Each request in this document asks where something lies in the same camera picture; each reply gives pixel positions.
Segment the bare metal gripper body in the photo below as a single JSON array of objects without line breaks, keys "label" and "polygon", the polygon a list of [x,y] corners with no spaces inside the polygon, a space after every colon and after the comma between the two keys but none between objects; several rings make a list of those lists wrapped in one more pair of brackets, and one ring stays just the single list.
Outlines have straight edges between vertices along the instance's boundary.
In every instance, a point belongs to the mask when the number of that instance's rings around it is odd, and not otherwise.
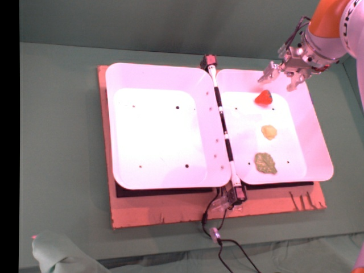
[{"label": "bare metal gripper body", "polygon": [[278,49],[278,57],[282,60],[279,64],[280,71],[291,77],[319,74],[332,64],[331,59],[320,56],[307,43],[299,43],[296,47],[283,44]]}]

